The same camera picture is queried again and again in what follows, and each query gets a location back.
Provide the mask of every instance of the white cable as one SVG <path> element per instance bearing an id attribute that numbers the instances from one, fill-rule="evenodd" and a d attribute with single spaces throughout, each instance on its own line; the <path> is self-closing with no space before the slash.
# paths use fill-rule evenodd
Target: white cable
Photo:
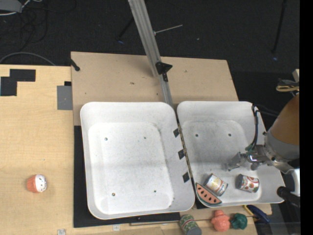
<path id="1" fill-rule="evenodd" d="M 30 2 L 31 0 L 27 0 L 23 5 L 22 5 L 22 10 L 23 8 Z M 5 14 L 0 14 L 0 16 L 9 16 L 9 15 L 14 15 L 16 14 L 17 12 L 14 11 L 14 12 L 9 12 L 9 13 L 5 13 Z"/>

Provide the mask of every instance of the tin can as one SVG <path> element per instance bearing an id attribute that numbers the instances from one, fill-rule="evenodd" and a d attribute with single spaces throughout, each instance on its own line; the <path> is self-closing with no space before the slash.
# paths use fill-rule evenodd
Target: tin can
<path id="1" fill-rule="evenodd" d="M 239 174 L 236 178 L 236 188 L 249 191 L 257 192 L 260 186 L 260 181 L 257 178 L 249 177 L 243 174 Z"/>
<path id="2" fill-rule="evenodd" d="M 202 235 L 202 231 L 192 215 L 184 215 L 179 221 L 179 226 L 185 235 Z"/>
<path id="3" fill-rule="evenodd" d="M 228 186 L 228 183 L 224 182 L 212 173 L 204 182 L 204 185 L 217 196 L 222 196 Z"/>

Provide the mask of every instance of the white tray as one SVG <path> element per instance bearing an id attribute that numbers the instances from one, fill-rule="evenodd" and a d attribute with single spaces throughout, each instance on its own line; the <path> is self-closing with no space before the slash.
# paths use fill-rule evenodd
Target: white tray
<path id="1" fill-rule="evenodd" d="M 281 203 L 276 191 L 284 186 L 282 175 L 273 166 L 261 165 L 257 170 L 250 169 L 250 163 L 228 171 L 226 164 L 239 151 L 252 142 L 255 125 L 249 102 L 208 102 L 185 101 L 178 105 L 177 113 L 183 134 L 194 183 L 203 185 L 205 179 L 214 173 L 228 183 L 222 196 L 222 206 Z M 265 127 L 260 115 L 258 144 L 263 144 Z M 235 188 L 238 174 L 256 177 L 260 181 L 256 193 Z"/>
<path id="2" fill-rule="evenodd" d="M 99 219 L 181 212 L 195 195 L 174 110 L 162 102 L 81 109 L 87 201 Z"/>

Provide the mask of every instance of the black clamp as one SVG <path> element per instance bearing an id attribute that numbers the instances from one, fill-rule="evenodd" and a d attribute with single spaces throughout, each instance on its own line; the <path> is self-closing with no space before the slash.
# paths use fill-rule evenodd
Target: black clamp
<path id="1" fill-rule="evenodd" d="M 168 78 L 167 78 L 167 72 L 171 69 L 171 67 L 173 67 L 173 65 L 169 65 L 169 64 L 165 64 L 162 62 L 157 62 L 156 63 L 156 70 L 158 72 L 159 75 L 163 75 L 163 80 L 165 82 L 168 82 Z"/>

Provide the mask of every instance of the toy watermelon slice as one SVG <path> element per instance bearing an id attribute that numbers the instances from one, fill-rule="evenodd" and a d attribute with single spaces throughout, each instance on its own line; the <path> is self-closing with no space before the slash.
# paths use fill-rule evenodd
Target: toy watermelon slice
<path id="1" fill-rule="evenodd" d="M 196 183 L 196 189 L 199 200 L 201 200 L 205 204 L 218 205 L 222 202 L 220 199 L 218 199 L 216 196 L 214 196 L 211 192 L 209 192 L 206 188 L 198 183 Z"/>

